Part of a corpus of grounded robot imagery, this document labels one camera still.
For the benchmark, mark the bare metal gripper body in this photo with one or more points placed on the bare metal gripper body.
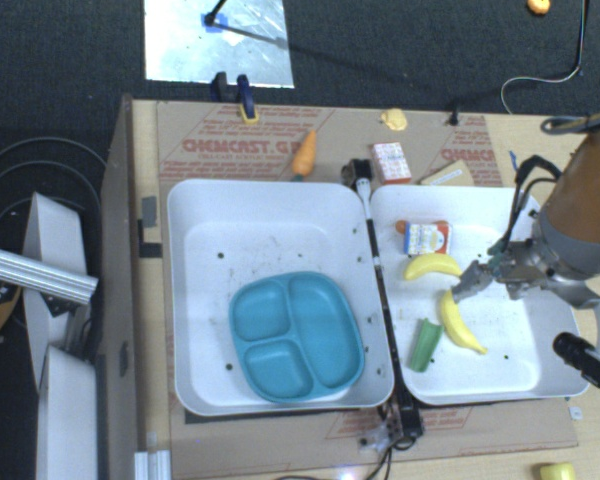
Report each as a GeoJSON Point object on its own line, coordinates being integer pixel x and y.
{"type": "Point", "coordinates": [525, 268]}

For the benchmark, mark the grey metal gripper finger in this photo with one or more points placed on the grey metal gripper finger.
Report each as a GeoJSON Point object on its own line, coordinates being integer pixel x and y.
{"type": "Point", "coordinates": [475, 270]}
{"type": "Point", "coordinates": [472, 290]}

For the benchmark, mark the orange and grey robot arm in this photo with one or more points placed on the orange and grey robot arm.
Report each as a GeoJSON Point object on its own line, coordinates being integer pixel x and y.
{"type": "Point", "coordinates": [590, 183]}

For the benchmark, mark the yellow banana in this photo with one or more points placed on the yellow banana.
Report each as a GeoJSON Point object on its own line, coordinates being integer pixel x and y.
{"type": "Point", "coordinates": [457, 325]}
{"type": "Point", "coordinates": [430, 265]}

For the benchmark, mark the white and orange carton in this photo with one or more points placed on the white and orange carton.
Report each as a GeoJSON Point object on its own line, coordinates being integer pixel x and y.
{"type": "Point", "coordinates": [427, 238]}

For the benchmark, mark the white plastic tray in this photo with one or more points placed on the white plastic tray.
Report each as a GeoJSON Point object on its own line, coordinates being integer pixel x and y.
{"type": "Point", "coordinates": [510, 348]}
{"type": "Point", "coordinates": [260, 238]}

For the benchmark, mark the green celery stick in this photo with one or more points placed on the green celery stick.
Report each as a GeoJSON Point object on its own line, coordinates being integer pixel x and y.
{"type": "Point", "coordinates": [425, 345]}

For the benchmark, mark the small orange round piece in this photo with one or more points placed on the small orange round piece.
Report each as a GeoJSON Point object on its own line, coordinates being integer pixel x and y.
{"type": "Point", "coordinates": [400, 226]}

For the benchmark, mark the thin black and white rod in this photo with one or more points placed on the thin black and white rod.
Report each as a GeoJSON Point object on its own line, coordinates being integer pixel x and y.
{"type": "Point", "coordinates": [377, 268]}

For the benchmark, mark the red and white carton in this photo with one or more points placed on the red and white carton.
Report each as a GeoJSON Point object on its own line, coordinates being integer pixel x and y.
{"type": "Point", "coordinates": [391, 163]}

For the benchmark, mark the yellow lump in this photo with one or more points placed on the yellow lump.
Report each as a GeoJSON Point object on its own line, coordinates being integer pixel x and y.
{"type": "Point", "coordinates": [394, 119]}

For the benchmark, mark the blue divided plate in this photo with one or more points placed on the blue divided plate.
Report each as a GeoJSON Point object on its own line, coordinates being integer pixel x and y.
{"type": "Point", "coordinates": [292, 335]}

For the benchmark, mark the yellow-green block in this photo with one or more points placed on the yellow-green block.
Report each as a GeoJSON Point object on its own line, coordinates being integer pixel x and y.
{"type": "Point", "coordinates": [556, 471]}

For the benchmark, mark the orange carrot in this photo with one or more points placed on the orange carrot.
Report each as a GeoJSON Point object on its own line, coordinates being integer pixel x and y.
{"type": "Point", "coordinates": [305, 155]}

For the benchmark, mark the brown cardboard board red print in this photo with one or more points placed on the brown cardboard board red print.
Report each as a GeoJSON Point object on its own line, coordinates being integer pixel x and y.
{"type": "Point", "coordinates": [260, 143]}

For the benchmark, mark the orange biscuit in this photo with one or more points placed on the orange biscuit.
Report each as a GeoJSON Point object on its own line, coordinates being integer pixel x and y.
{"type": "Point", "coordinates": [538, 4]}

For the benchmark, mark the black cylinder on white bracket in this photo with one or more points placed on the black cylinder on white bracket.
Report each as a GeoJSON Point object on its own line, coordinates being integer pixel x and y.
{"type": "Point", "coordinates": [582, 355]}

